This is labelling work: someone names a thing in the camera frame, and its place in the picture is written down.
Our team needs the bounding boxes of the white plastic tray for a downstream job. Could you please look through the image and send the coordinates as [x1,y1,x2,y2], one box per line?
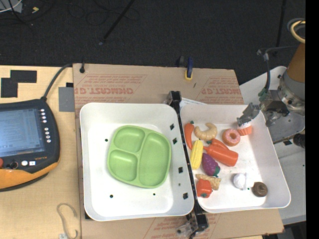
[79,102,195,222]
[179,103,292,214]

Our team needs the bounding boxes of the small orange toy vegetable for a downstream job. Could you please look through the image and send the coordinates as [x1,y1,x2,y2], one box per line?
[206,138,230,151]

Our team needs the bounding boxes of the orange toy bottle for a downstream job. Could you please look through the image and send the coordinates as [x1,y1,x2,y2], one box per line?
[203,144,239,167]

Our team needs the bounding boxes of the white paper sheet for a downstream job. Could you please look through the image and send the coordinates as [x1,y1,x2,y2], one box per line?
[181,97,208,107]

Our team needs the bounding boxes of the white toy garlic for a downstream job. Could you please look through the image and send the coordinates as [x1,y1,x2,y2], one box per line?
[232,172,249,191]

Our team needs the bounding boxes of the brown toy doughnut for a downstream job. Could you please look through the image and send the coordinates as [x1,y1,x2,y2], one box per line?
[251,181,269,198]

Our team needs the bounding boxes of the beige toy croissant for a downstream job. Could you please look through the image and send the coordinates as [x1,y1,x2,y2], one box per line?
[194,122,218,141]

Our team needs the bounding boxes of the black cylinder on white bracket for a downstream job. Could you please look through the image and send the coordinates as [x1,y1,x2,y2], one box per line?
[270,111,306,149]

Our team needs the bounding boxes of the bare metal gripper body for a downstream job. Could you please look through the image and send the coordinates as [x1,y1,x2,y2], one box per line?
[259,85,306,128]

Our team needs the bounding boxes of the purple toy grapes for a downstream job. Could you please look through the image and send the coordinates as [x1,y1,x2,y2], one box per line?
[201,152,221,178]

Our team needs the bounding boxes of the beige toy waffle cone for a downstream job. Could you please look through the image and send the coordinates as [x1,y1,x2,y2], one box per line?
[195,173,222,191]

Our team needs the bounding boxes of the red toy bell pepper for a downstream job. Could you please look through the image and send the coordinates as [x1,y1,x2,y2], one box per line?
[195,178,213,199]

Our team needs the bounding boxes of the brown cardboard board, red print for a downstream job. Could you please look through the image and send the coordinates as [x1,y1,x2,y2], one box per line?
[72,63,285,239]

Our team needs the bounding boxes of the orange and white toy cupcake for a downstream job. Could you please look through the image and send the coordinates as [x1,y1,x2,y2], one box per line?
[236,122,253,136]

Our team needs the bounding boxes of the thin black rod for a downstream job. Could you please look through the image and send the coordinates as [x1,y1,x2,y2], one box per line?
[173,101,205,220]

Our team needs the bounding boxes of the yellow toy corn cob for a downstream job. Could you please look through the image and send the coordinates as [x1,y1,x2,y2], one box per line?
[190,139,204,170]

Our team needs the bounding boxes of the green divided plate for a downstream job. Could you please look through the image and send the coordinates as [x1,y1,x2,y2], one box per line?
[107,125,172,189]

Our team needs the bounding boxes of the orange toy carrot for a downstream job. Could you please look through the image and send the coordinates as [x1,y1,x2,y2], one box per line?
[183,120,195,151]

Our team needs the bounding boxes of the pink toy doughnut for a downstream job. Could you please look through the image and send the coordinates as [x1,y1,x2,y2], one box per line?
[222,128,241,147]

